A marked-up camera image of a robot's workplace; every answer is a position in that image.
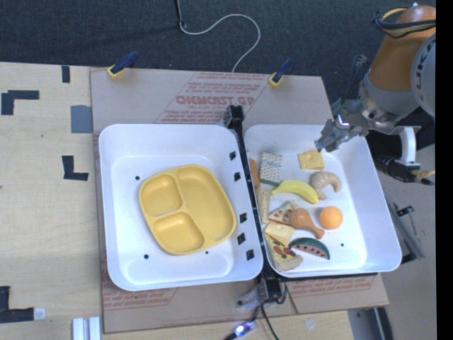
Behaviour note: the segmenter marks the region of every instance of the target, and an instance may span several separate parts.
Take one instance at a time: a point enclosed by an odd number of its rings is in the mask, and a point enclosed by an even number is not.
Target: gray floor
[[[421,169],[435,168],[435,145],[417,153]],[[409,215],[398,218],[410,232],[423,257],[402,263],[395,271],[383,273],[382,278],[390,305],[385,307],[391,336],[382,336],[373,310],[350,311],[350,320],[357,340],[433,340],[437,339],[436,298],[436,224],[435,186],[401,183],[378,173],[387,197],[404,209],[413,208]],[[403,254],[410,253],[401,231]]]

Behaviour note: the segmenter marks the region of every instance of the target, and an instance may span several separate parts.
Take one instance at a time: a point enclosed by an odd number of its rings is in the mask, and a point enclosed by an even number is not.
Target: blue clamp
[[[292,66],[292,60],[290,58],[287,58],[285,60],[285,63],[282,64],[282,66],[269,78],[269,84],[272,87],[278,86],[282,80],[283,80],[283,74],[287,73],[289,68]]]
[[[121,58],[118,62],[116,62],[113,66],[107,68],[108,75],[112,78],[117,78],[125,72],[125,68],[133,67],[139,57],[140,54],[136,50],[129,53],[125,57]]]

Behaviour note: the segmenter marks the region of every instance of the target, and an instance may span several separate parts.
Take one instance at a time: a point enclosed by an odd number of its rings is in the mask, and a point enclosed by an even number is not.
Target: black fabric
[[[345,93],[352,59],[372,59],[382,32],[374,12],[436,0],[180,0],[190,31],[230,13],[261,29],[257,48],[236,72],[275,72],[289,57],[292,74],[322,76],[333,102]],[[109,67],[131,51],[136,68],[230,72],[256,40],[255,26],[229,18],[211,32],[178,29],[174,0],[0,0],[0,61]]]

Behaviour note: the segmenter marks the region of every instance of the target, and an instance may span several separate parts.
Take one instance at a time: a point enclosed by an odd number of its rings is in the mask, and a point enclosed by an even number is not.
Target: wooden surface
[[[91,105],[89,68],[0,64],[0,92],[39,90],[0,115],[0,285],[10,308],[42,307],[45,319],[0,324],[0,339],[70,339],[71,320],[102,316],[93,135],[71,133],[71,106]],[[88,181],[63,179],[62,156]],[[309,329],[306,320],[313,322]],[[273,317],[280,339],[353,339],[346,311]],[[272,339],[264,319],[247,339]],[[220,323],[102,335],[103,339],[223,339]]]

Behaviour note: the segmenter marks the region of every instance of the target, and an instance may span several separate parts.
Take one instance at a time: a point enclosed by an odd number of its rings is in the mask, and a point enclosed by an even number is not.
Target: yellow banana
[[[319,201],[318,194],[313,187],[300,180],[284,180],[271,193],[273,195],[276,193],[295,193],[311,204],[316,204]]]

